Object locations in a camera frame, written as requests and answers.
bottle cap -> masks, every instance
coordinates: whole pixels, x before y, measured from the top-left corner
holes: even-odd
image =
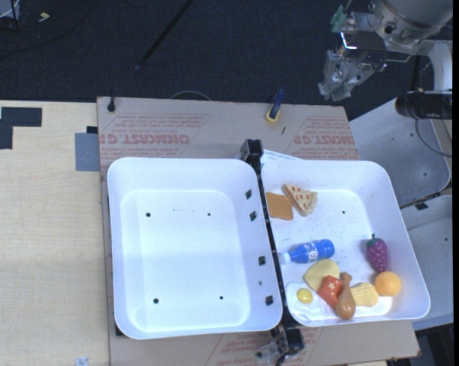
[[[318,259],[331,258],[335,253],[335,246],[329,239],[322,239],[314,244],[318,250]]]
[[[290,255],[289,252],[282,252],[278,254],[278,260],[281,265],[288,265],[290,263]]]

cardboard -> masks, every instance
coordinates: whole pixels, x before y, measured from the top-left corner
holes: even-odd
[[[106,172],[120,157],[231,159],[247,139],[264,149],[301,159],[359,159],[344,108],[283,104],[276,123],[265,120],[269,104],[170,99],[98,99],[98,132],[111,364],[131,366],[257,365],[255,350],[269,332],[195,335],[135,340],[117,335],[113,314],[111,232]],[[415,357],[416,335],[409,321],[301,328],[305,349],[285,364],[347,364]]]

dark background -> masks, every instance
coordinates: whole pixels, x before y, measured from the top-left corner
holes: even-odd
[[[345,0],[194,0],[136,70],[186,1],[21,0],[16,20],[0,18],[0,99],[268,102],[283,88],[284,103],[344,106],[352,120],[410,90],[412,60],[389,64],[343,101],[319,93],[326,51],[341,44],[329,21]],[[366,13],[369,1],[350,9]],[[451,39],[449,29],[440,37]],[[427,62],[417,62],[425,89]]]

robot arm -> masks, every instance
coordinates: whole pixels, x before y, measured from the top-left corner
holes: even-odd
[[[326,53],[318,84],[326,100],[350,98],[356,85],[387,63],[406,63],[415,55],[430,56],[433,68],[441,70],[435,71],[435,90],[451,90],[452,42],[428,38],[453,18],[453,0],[371,0],[367,14],[346,14],[350,3],[346,0],[331,20],[342,44]]]

toy bottle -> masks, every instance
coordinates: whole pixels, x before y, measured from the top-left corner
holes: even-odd
[[[279,261],[286,265],[291,262],[306,264],[323,258],[331,258],[335,253],[335,246],[329,239],[303,242],[291,247],[287,252],[279,253]]]

